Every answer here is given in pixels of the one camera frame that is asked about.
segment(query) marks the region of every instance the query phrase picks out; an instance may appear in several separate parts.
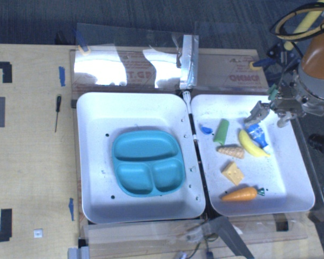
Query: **banana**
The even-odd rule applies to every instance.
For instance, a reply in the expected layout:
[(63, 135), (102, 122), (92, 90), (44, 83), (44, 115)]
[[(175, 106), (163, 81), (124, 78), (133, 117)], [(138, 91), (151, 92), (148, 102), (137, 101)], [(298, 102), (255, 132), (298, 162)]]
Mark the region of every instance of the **banana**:
[(244, 149), (251, 155), (255, 157), (261, 157), (261, 156), (266, 156), (270, 157), (271, 155), (266, 153), (263, 149), (260, 147), (256, 146), (252, 140), (250, 139), (248, 133), (242, 129), (239, 133), (239, 141), (241, 145), (244, 147)]

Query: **orange carrot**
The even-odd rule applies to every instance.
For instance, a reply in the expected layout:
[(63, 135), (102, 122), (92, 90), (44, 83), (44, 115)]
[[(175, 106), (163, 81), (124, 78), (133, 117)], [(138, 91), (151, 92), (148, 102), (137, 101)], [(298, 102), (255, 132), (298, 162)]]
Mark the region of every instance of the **orange carrot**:
[(256, 190), (253, 187), (246, 187), (223, 196), (222, 200), (223, 201), (250, 201), (254, 199), (257, 196), (257, 194), (264, 196), (265, 194), (264, 188), (260, 188)]

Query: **screwdriver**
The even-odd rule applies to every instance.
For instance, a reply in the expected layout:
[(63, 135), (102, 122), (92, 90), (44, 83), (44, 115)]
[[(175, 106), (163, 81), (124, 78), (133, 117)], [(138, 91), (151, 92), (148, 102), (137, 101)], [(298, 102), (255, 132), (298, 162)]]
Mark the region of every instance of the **screwdriver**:
[(55, 121), (55, 132), (56, 132), (56, 127), (58, 125), (58, 115), (60, 111), (60, 105), (61, 105), (61, 95), (58, 95), (56, 98), (56, 121)]

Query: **blue plate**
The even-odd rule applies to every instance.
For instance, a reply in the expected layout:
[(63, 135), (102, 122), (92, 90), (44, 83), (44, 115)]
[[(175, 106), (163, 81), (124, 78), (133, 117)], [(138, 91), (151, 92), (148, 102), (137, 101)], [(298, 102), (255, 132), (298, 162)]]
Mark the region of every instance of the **blue plate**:
[(113, 143), (112, 158), (117, 182), (131, 196), (170, 194), (185, 181), (179, 144), (163, 131), (134, 131), (120, 135)]

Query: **table surface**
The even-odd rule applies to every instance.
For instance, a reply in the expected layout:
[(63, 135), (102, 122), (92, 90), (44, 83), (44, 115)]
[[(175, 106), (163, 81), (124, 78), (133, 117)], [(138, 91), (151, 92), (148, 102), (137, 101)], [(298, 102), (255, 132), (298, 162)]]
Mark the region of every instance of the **table surface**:
[[(0, 128), (0, 212), (12, 208), (12, 238), (0, 243), (0, 258), (66, 258), (68, 248), (77, 246), (80, 227), (70, 78), (70, 51), (75, 48), (0, 44), (0, 61), (10, 62), (13, 73), (13, 82), (3, 84), (0, 70), (0, 97), (5, 97), (5, 127)], [(65, 68), (64, 87), (59, 66)], [(58, 94), (63, 100), (55, 133)], [(306, 238), (248, 244), (251, 253), (255, 258), (324, 258), (314, 224), (305, 216)], [(34, 229), (43, 229), (43, 237), (34, 238)], [(215, 258), (233, 256), (227, 247), (213, 251)], [(199, 251), (194, 258), (204, 256)]]

